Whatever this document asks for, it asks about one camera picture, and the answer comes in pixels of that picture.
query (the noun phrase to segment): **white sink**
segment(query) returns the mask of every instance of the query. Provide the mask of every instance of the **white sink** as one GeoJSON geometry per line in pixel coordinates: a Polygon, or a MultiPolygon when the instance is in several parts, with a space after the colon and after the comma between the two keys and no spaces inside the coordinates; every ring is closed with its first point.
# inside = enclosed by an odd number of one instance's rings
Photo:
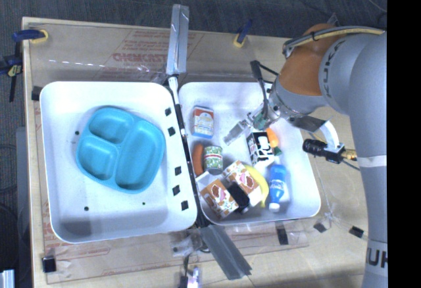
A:
{"type": "MultiPolygon", "coordinates": [[[[239,137],[229,146],[223,141],[232,127],[243,120],[248,112],[254,111],[263,100],[262,90],[257,82],[190,82],[181,87],[180,103],[186,123],[189,148],[197,142],[203,145],[222,147],[224,168],[236,160],[251,165],[245,136],[239,137]],[[214,111],[214,136],[203,139],[192,135],[191,124],[187,119],[195,106],[211,108],[214,111]]],[[[321,205],[317,183],[310,165],[309,155],[303,149],[303,136],[299,129],[280,119],[271,125],[278,139],[282,154],[275,157],[274,163],[287,168],[287,189],[282,197],[282,210],[273,213],[266,208],[253,207],[246,214],[231,214],[219,219],[207,202],[200,196],[205,216],[214,224],[251,224],[278,220],[302,219],[315,216],[321,205]]],[[[269,167],[256,165],[261,174],[269,179],[269,167]]]]}
{"type": "Polygon", "coordinates": [[[53,82],[41,92],[41,123],[51,227],[83,243],[180,231],[197,216],[174,103],[149,82],[53,82]],[[161,129],[166,149],[150,187],[136,194],[106,187],[76,164],[78,139],[101,107],[118,107],[161,129]]]}

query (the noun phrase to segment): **blue divided plate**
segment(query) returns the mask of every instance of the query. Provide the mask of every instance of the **blue divided plate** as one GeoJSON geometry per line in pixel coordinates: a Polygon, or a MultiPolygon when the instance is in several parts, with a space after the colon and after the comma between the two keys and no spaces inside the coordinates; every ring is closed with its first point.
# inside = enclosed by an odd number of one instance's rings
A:
{"type": "Polygon", "coordinates": [[[86,124],[76,149],[76,163],[100,184],[139,193],[152,184],[164,150],[164,134],[154,124],[125,110],[105,107],[86,124]]]}

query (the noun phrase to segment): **plastic bottle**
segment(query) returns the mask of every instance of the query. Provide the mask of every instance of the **plastic bottle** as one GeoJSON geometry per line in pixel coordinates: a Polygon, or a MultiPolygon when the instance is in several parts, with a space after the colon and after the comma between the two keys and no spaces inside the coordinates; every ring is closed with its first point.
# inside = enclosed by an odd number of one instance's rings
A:
{"type": "Polygon", "coordinates": [[[287,170],[285,166],[281,164],[273,164],[270,168],[270,180],[269,180],[269,197],[270,204],[269,210],[271,212],[279,212],[282,196],[285,193],[285,174],[287,170]]]}

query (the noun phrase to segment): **small jar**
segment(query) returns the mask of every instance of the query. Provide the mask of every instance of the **small jar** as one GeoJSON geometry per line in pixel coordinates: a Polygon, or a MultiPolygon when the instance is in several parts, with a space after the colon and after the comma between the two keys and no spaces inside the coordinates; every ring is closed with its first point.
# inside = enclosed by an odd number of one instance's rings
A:
{"type": "Polygon", "coordinates": [[[204,170],[212,175],[222,173],[222,148],[210,145],[203,149],[203,166],[204,170]]]}

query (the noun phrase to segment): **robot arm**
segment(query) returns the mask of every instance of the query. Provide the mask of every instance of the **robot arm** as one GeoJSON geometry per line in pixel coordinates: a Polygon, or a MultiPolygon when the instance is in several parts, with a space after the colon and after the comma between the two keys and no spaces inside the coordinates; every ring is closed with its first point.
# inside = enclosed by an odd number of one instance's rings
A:
{"type": "MultiPolygon", "coordinates": [[[[240,127],[234,127],[225,141],[229,144],[247,126],[264,130],[280,118],[301,129],[320,128],[324,122],[317,123],[320,120],[309,114],[326,105],[347,114],[368,210],[369,235],[362,286],[384,288],[388,286],[387,34],[375,29],[356,27],[351,28],[351,32],[346,32],[346,29],[319,24],[309,29],[306,37],[285,43],[287,60],[272,86],[265,112],[262,111],[263,105],[260,106],[240,122],[240,127]]],[[[329,132],[332,131],[325,128],[325,136],[329,132]]],[[[332,147],[307,148],[307,152],[317,149],[328,154],[332,147]]],[[[330,152],[337,155],[341,147],[337,148],[338,151],[330,152]]]]}

